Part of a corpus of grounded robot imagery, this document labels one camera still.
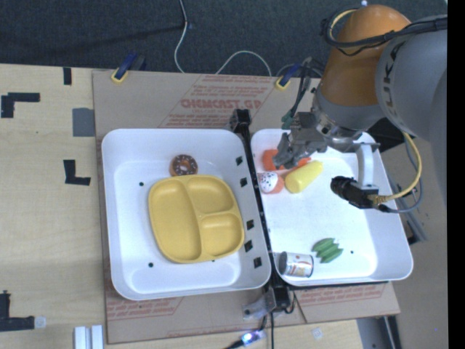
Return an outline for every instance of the yellow plate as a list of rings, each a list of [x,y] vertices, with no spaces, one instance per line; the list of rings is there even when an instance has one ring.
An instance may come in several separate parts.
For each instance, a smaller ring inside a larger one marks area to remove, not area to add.
[[[244,242],[238,204],[218,177],[192,174],[158,181],[150,189],[148,206],[158,247],[172,261],[215,260]]]

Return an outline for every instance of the cardboard box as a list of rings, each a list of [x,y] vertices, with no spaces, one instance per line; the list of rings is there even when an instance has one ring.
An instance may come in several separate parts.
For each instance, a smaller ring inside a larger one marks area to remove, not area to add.
[[[245,319],[243,306],[257,301],[262,289],[135,302],[125,300],[110,278],[101,144],[120,128],[229,128],[233,111],[249,109],[251,133],[280,128],[298,87],[286,91],[275,78],[131,71],[121,84],[112,71],[93,72],[100,214],[105,260],[108,342],[179,337],[255,329],[261,319]],[[309,110],[311,94],[299,109]],[[298,307],[276,317],[276,326],[337,321],[399,313],[390,282],[359,286],[318,287],[295,292]]]

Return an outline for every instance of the soda can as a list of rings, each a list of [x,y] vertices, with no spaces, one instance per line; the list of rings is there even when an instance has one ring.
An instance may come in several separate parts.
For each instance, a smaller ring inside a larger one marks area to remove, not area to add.
[[[311,254],[281,252],[278,271],[284,276],[309,278],[313,273],[313,257]]]

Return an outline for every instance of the black hole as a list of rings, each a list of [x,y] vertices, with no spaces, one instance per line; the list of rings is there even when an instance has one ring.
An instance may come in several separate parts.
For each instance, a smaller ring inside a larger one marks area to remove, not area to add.
[[[254,267],[258,268],[259,266],[262,266],[262,259],[261,257],[257,257],[254,259]]]
[[[246,252],[250,251],[253,246],[252,246],[252,240],[250,241],[247,241],[245,244],[244,244],[244,248],[246,249]]]

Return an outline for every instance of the white tray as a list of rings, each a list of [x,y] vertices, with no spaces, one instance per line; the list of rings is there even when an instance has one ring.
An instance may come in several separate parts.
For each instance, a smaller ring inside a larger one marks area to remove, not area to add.
[[[262,154],[276,149],[282,129],[264,129],[254,134],[251,149],[256,172],[263,172]],[[360,142],[374,142],[364,134]],[[381,156],[374,153],[374,183],[380,194],[391,194]],[[264,215],[270,234],[275,263],[281,252],[311,254],[314,271],[309,278],[281,276],[294,286],[319,286],[404,279],[413,268],[413,259],[398,214],[375,209],[358,209],[339,198],[330,189],[335,176],[357,179],[355,153],[340,153],[329,148],[315,153],[312,160],[323,162],[323,173],[304,191],[262,194]],[[395,207],[393,202],[387,205]],[[342,255],[323,264],[311,252],[322,238],[336,238],[344,249]]]
[[[147,196],[155,182],[171,177],[170,161],[179,154],[194,157],[199,174],[217,176],[231,187],[245,230],[245,245],[236,253],[193,264],[175,263],[161,254]],[[111,278],[123,297],[148,300],[238,291],[268,281],[270,258],[237,135],[222,129],[117,129],[103,139],[102,162]]]

